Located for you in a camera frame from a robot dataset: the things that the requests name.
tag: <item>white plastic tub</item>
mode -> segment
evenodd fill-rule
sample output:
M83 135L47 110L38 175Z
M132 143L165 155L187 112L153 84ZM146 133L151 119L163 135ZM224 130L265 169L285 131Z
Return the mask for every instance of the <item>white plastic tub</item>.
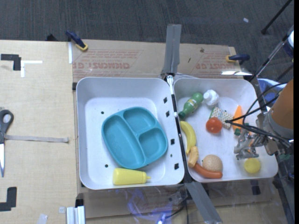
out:
M256 99L254 87L246 80L182 78L174 83L178 112L183 109L184 103L193 93L204 93L209 89L215 90L220 96L217 106L232 115L234 115L238 105L242 107L242 111L245 113ZM257 102L251 110L258 107ZM206 122L210 113L210 107L200 104L192 114L186 116L185 121L192 125L196 133L199 149L198 163L202 164L203 158L208 154L217 155L223 163L223 177L221 179L207 179L188 167L189 173L194 180L199 182L219 182L258 179L273 177L277 173L278 164L276 157L274 155L269 156L264 147L256 148L256 152L259 154L258 159L261 162L260 171L255 174L247 173L243 167L245 160L237 160L236 154L234 154L234 147L238 143L238 136L234 135L233 128L223 128L217 135L211 134L206 130ZM256 126L258 114L259 112L249 115L245 119L245 122ZM185 136L184 134L182 135L184 144L186 144Z
M130 107L148 109L168 138L166 153L138 170L151 179L145 184L113 185L114 168L119 168L101 134L103 121ZM169 85L158 78L87 77L77 84L79 173L89 189L173 185L182 181L184 165L174 118Z

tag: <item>scissors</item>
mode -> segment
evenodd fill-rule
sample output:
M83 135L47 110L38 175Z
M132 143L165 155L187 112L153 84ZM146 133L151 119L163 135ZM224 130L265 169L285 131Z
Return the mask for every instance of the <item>scissors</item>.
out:
M9 110L0 111L0 165L1 165L1 174L4 177L4 136L14 120L14 115Z

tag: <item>blue divided plate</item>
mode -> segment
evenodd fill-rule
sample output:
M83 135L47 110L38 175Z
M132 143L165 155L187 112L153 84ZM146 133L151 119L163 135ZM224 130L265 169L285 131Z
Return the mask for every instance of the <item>blue divided plate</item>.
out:
M128 169L142 168L156 161L168 148L158 120L142 107L109 116L103 122L102 136L115 161Z

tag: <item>toy sausage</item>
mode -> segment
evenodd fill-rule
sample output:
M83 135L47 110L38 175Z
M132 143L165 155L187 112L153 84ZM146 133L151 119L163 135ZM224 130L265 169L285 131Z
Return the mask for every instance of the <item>toy sausage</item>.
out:
M200 164L196 163L193 169L200 175L206 178L222 178L222 172L210 171L202 167Z

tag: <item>scissors handle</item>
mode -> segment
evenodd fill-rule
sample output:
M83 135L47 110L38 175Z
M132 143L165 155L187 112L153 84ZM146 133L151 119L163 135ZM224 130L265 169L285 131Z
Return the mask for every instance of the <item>scissors handle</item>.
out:
M10 116L10 119L8 122L4 122L4 117L6 115ZM13 113L11 113L9 110L1 110L0 111L0 132L4 135L8 129L8 127L10 126L10 124L13 122L14 120L14 115Z

